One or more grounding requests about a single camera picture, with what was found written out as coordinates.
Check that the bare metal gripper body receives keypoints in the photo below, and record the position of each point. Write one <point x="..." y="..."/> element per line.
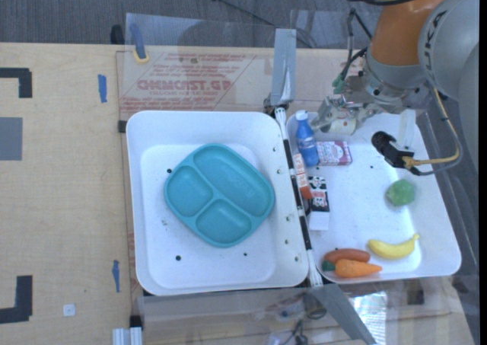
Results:
<point x="380" y="90"/>

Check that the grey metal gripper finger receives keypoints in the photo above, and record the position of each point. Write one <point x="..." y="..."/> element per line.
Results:
<point x="361" y="113"/>
<point x="323" y="111"/>

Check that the small white bottle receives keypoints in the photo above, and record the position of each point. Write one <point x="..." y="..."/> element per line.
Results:
<point x="344" y="126"/>

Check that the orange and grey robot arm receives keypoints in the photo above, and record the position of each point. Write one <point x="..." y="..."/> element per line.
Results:
<point x="403" y="31"/>

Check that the blue plastic bottle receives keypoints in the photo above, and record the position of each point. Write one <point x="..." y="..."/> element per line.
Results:
<point x="307" y="145"/>

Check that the pink carton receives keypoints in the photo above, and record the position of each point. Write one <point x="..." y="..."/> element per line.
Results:
<point x="335" y="153"/>

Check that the orange packet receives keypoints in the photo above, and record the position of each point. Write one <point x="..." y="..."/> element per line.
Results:
<point x="301" y="174"/>

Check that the thin black and white rod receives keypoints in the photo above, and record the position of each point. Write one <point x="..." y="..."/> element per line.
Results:
<point x="296" y="191"/>

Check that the white plastic tray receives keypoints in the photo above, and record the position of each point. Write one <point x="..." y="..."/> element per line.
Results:
<point x="152" y="221"/>
<point x="365" y="199"/>

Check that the green broccoli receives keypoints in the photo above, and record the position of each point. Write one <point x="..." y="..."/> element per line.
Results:
<point x="400" y="193"/>

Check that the black and white carton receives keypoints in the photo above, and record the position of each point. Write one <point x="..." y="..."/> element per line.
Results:
<point x="319" y="202"/>

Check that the brown cardboard board red print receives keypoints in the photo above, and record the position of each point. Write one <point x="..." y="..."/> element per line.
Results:
<point x="228" y="80"/>

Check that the blue divided plate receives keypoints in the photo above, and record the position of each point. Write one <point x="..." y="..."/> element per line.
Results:
<point x="220" y="195"/>

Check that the yellow banana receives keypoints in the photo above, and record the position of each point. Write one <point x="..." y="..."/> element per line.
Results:
<point x="392" y="250"/>

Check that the brown sausage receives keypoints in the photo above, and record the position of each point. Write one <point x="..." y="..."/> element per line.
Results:
<point x="348" y="255"/>

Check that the orange carrot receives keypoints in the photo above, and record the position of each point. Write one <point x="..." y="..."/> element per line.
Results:
<point x="355" y="268"/>

